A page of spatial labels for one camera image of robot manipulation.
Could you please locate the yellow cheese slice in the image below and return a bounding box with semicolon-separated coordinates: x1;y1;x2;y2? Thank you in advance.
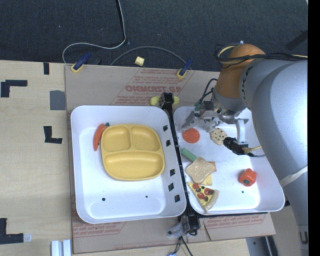
200;173;214;187

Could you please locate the white plastic tray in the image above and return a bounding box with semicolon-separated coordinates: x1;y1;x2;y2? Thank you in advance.
172;105;286;216
70;104;188;224

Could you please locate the tan bread slice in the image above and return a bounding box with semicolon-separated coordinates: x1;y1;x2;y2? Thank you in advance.
185;156;217;185

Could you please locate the orange round slice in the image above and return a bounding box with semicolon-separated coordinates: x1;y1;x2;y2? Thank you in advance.
181;127;201;144

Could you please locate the yellow banana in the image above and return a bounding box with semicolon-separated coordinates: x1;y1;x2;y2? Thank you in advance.
149;95;180;107

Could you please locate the orange bell pepper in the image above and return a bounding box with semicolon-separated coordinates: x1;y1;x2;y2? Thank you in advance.
237;167;258;187

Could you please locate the orange carrot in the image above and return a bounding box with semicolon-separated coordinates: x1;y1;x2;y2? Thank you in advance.
92;122;111;152

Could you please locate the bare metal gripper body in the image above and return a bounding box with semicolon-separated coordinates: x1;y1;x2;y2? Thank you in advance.
196;100;241;129

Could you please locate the pizza slice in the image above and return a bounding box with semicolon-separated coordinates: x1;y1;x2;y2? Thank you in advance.
186;181;220;214

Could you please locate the green stick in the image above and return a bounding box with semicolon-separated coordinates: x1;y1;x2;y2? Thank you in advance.
180;147;199;162

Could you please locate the black block with thin wires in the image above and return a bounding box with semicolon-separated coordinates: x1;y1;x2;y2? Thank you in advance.
159;92;174;109
180;214;201;236

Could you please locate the brown cardboard board red print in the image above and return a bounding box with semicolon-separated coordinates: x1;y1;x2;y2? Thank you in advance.
64;64;277;255

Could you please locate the black cylinder on white bracket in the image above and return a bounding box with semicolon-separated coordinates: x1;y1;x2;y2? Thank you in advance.
222;118;250;156

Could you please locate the beige chocolate chip biscuit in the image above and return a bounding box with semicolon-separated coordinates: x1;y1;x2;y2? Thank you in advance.
209;127;228;146

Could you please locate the yellow divided plate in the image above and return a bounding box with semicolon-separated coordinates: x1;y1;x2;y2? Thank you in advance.
100;123;166;182

